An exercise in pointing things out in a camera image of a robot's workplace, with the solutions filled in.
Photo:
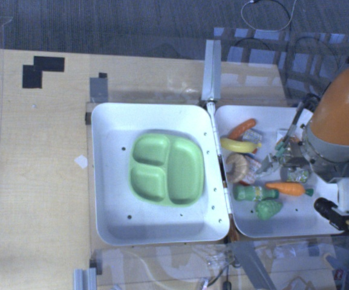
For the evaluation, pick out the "white plastic tray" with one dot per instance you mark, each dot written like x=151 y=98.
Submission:
x=116 y=216
x=295 y=219

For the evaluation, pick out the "yellow banana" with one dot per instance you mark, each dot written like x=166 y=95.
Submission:
x=237 y=145

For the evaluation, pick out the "small blue and white carton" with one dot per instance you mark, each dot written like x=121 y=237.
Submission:
x=252 y=135

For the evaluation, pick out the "clear packet with green print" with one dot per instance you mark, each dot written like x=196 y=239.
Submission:
x=296 y=175

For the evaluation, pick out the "thin black and white rod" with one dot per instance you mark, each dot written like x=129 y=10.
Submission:
x=222 y=174

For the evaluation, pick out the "green toy bottle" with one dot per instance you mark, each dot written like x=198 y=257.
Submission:
x=249 y=192

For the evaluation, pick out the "tan toy croissant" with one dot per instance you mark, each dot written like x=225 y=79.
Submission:
x=237 y=167

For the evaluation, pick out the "green grapes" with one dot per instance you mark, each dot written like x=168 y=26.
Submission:
x=267 y=209

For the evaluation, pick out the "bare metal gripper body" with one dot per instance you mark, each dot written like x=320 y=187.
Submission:
x=296 y=161

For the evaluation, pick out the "orange carrot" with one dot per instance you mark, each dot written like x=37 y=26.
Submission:
x=286 y=188

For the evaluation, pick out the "orange toy sausage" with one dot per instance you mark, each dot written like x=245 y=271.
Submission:
x=243 y=128

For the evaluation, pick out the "red and white packet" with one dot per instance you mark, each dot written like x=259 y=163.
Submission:
x=253 y=169

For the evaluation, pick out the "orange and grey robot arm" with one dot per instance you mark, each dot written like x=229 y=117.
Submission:
x=340 y=113

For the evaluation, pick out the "black cylinder on white bracket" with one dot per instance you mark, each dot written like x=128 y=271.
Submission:
x=326 y=207

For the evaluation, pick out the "green divided plate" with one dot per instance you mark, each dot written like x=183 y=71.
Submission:
x=183 y=168

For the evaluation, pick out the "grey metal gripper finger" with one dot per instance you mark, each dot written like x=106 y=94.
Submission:
x=279 y=159
x=267 y=163

